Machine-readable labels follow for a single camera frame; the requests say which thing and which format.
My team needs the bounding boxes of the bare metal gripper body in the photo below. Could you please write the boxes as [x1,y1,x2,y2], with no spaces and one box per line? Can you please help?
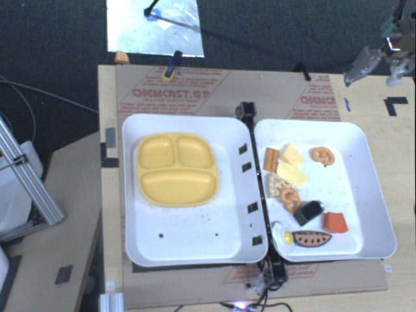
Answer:
[385,19,416,61]

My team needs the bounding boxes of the orange pretzel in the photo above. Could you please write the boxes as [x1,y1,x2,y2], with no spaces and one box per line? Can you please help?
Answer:
[311,146,335,166]
[279,187,302,214]

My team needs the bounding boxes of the yellow cheese wedge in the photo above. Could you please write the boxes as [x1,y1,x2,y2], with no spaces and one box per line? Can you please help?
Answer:
[279,143,305,168]
[276,161,308,187]

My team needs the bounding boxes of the white plastic tray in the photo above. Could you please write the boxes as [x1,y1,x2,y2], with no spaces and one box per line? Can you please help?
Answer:
[122,112,270,268]
[253,118,398,263]

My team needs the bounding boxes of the orange waffle biscuit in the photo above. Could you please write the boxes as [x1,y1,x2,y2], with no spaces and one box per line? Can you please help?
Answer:
[114,50,131,66]
[262,146,281,173]

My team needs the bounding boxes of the pale pizza slice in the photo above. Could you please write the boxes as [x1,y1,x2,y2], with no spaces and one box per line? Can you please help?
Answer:
[267,172,291,198]

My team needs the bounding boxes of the thin black rod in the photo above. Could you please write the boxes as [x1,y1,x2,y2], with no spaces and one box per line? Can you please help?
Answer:
[245,114,279,266]

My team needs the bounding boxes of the brown cardboard board red print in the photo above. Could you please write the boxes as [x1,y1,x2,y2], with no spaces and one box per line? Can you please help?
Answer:
[115,64,389,310]

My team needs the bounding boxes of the black bottle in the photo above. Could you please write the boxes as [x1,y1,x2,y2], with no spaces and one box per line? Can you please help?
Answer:
[293,200,325,226]

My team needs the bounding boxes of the orange wedge block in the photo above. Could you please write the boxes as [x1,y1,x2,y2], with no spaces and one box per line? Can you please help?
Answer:
[322,211,349,234]

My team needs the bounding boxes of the watermelon slice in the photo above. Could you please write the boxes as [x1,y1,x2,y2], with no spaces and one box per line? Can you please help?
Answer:
[291,230,333,248]

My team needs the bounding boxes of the clear bottle with yellow cap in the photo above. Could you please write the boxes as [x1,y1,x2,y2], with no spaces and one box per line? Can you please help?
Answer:
[271,220,295,246]

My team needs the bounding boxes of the yellow divided plate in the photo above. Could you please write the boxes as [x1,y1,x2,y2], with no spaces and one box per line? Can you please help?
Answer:
[136,132,220,208]

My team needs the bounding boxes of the black block with thin wires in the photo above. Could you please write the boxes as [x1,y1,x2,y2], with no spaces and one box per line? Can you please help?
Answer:
[268,257,289,289]
[235,101,257,120]

